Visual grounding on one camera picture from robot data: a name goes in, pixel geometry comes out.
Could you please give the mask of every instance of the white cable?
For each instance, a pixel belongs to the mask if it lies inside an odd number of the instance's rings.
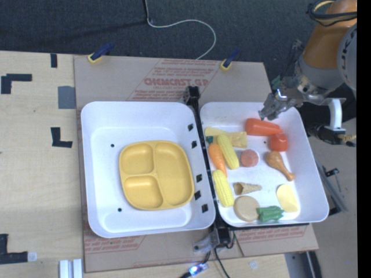
[[[149,18],[150,15],[149,15],[149,11],[148,11],[147,0],[144,0],[144,3],[146,5],[147,23],[148,23],[148,25],[150,25],[153,28],[169,28],[169,27],[172,27],[172,26],[175,26],[175,25],[179,25],[179,24],[183,24],[183,23],[196,22],[196,23],[200,23],[200,24],[203,24],[203,25],[207,26],[211,30],[211,32],[214,35],[214,42],[213,42],[212,46],[204,54],[202,54],[201,56],[199,56],[198,58],[196,58],[196,60],[199,60],[200,58],[205,57],[214,48],[215,43],[216,43],[216,33],[215,33],[214,29],[209,24],[206,24],[204,21],[200,21],[200,20],[182,20],[182,21],[178,21],[176,23],[169,24],[169,25],[153,25],[150,22],[150,18]]]

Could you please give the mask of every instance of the gray floor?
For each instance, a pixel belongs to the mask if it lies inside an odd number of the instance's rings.
[[[348,134],[357,133],[357,119],[343,123]],[[309,275],[305,257],[288,254],[286,260],[292,278],[353,278],[358,277],[357,247],[357,148],[342,145],[329,145],[310,137],[314,156],[327,171],[338,169],[340,191],[335,176],[328,181],[338,191],[347,211],[328,216],[323,222],[313,224],[319,249],[316,250],[321,274]],[[334,202],[330,193],[330,208]]]

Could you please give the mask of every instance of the wooden table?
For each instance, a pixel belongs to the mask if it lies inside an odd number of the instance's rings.
[[[0,52],[0,75],[32,74],[0,94],[0,233],[8,252],[37,260],[0,265],[0,277],[58,277],[62,259],[83,258],[82,213],[75,109],[59,109],[57,88],[74,87],[73,55]],[[71,148],[52,146],[52,127]],[[256,262],[257,268],[250,262]],[[84,277],[180,277],[192,264],[88,273]],[[216,261],[201,277],[224,277]],[[231,277],[289,277],[283,254],[223,260]]]

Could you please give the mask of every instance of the round bread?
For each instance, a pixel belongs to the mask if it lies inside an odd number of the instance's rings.
[[[260,205],[253,197],[250,196],[240,196],[234,202],[234,212],[238,218],[243,221],[254,221],[259,218],[256,209]]]
[[[256,166],[259,162],[259,154],[253,149],[246,149],[241,153],[241,164],[245,167]]]

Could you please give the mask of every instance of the yellow corn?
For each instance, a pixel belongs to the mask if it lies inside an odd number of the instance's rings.
[[[230,207],[234,204],[234,197],[227,177],[221,170],[213,172],[214,186],[216,194],[218,195],[220,203],[224,207]]]
[[[218,144],[223,152],[225,162],[230,169],[237,169],[239,167],[239,160],[236,152],[231,144],[231,141],[224,134],[218,136]]]

